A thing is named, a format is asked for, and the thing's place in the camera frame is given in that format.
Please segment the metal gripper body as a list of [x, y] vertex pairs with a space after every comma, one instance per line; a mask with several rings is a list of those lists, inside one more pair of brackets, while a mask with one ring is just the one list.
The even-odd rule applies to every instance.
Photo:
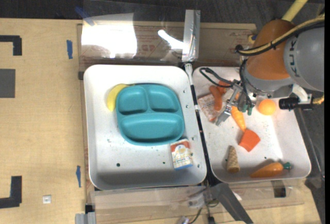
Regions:
[[233, 81], [232, 89], [231, 106], [238, 108], [242, 113], [251, 113], [257, 102], [256, 94], [248, 91], [243, 81], [236, 79]]

